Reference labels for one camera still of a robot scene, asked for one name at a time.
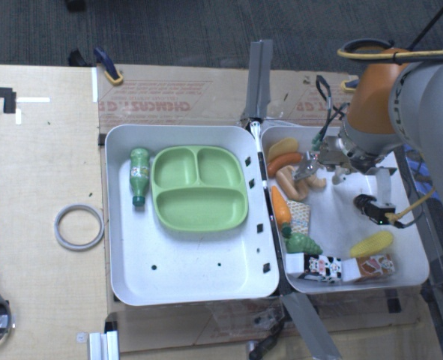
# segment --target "green divided plate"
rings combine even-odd
[[[151,165],[151,193],[157,216],[172,230],[230,230],[248,212],[238,159],[220,147],[184,145],[162,150]]]

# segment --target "white tape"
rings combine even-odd
[[[17,103],[50,103],[49,97],[18,97]]]
[[[98,73],[96,67],[91,69],[91,88],[93,89],[93,103],[98,102]]]
[[[21,109],[20,108],[16,108],[15,115],[14,115],[14,121],[15,121],[16,125],[21,124]]]

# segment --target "metal bracket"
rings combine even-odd
[[[246,107],[241,120],[264,119],[266,117],[267,107],[271,101],[269,73],[272,58],[272,40],[251,43]]]
[[[0,98],[4,98],[3,113],[16,112],[16,92],[12,88],[0,87]]]
[[[371,168],[367,175],[375,175],[377,187],[377,202],[382,206],[391,204],[391,176],[397,171],[396,168]]]
[[[292,292],[288,295],[282,295],[281,301],[310,350],[313,359],[342,359],[328,330],[323,325],[306,294]]]
[[[88,360],[119,360],[118,331],[90,333]]]

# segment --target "toy sausage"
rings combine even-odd
[[[295,168],[291,165],[285,166],[276,172],[276,182],[285,193],[286,197],[294,201],[304,200],[310,192],[307,184],[299,184],[304,180],[300,180],[297,184],[293,180],[293,172]]]
[[[305,178],[295,182],[295,188],[302,200],[307,198],[308,193],[310,192],[310,186],[306,183]]]
[[[275,159],[273,159],[270,163],[268,163],[268,166],[266,167],[266,171],[268,174],[268,177],[272,179],[276,172],[290,164],[297,164],[301,162],[302,155],[299,152],[290,152],[282,154]]]
[[[319,178],[315,173],[304,180],[311,188],[321,189],[326,187],[326,178]]]

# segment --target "yellow toy corn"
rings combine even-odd
[[[294,137],[285,137],[268,150],[267,162],[272,162],[275,158],[298,150],[298,141]]]
[[[389,247],[394,240],[394,235],[389,231],[379,231],[372,234],[370,237],[361,240],[353,245],[349,250],[351,257],[371,256],[381,252],[383,249]]]

